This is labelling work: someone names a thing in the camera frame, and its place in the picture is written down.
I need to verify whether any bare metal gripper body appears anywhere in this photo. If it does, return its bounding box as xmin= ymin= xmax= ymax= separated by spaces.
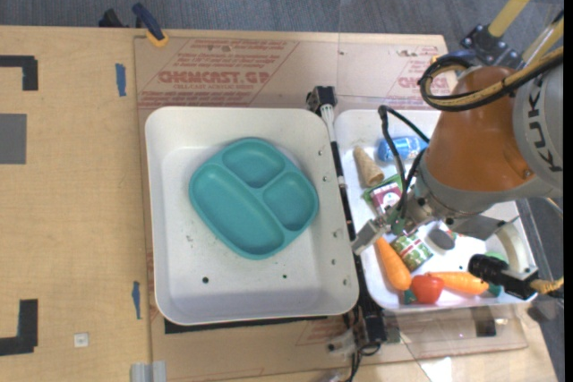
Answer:
xmin=383 ymin=188 xmax=452 ymax=239

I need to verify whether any grey-topped small can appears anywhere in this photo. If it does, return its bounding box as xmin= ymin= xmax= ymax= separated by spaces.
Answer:
xmin=427 ymin=226 xmax=458 ymax=254

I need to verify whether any green and maroon carton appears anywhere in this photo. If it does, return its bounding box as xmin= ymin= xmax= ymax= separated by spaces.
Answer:
xmin=362 ymin=174 xmax=405 ymax=216

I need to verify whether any orange carrot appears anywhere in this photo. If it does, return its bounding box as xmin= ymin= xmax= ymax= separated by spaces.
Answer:
xmin=374 ymin=236 xmax=416 ymax=306
xmin=424 ymin=271 xmax=502 ymax=298

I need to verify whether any green and red can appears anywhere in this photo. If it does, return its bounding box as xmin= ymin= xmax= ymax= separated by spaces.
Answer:
xmin=389 ymin=233 xmax=435 ymax=274

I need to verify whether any blue packet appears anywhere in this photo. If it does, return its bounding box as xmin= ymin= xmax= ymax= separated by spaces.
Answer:
xmin=375 ymin=135 xmax=429 ymax=163

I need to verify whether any tan ice cream cone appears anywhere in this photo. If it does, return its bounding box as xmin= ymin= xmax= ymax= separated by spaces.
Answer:
xmin=353 ymin=145 xmax=386 ymax=187

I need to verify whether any red apple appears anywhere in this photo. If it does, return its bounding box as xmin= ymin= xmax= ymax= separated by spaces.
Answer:
xmin=410 ymin=273 xmax=446 ymax=306

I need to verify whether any white plastic tray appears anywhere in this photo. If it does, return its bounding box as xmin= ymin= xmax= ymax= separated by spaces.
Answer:
xmin=143 ymin=106 xmax=361 ymax=327
xmin=333 ymin=108 xmax=538 ymax=312

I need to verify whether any teal divided plate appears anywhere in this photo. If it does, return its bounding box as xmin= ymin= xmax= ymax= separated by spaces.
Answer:
xmin=187 ymin=137 xmax=321 ymax=261

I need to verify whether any brown cardboard board red print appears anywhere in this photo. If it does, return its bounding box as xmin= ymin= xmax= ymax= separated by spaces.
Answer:
xmin=133 ymin=29 xmax=532 ymax=377

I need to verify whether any black block with thin wires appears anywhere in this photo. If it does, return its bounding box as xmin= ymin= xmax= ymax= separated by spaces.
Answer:
xmin=353 ymin=309 xmax=391 ymax=346
xmin=306 ymin=85 xmax=338 ymax=112

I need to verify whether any black cylinder on white bracket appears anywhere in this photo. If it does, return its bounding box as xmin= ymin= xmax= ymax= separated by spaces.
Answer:
xmin=467 ymin=221 xmax=541 ymax=301

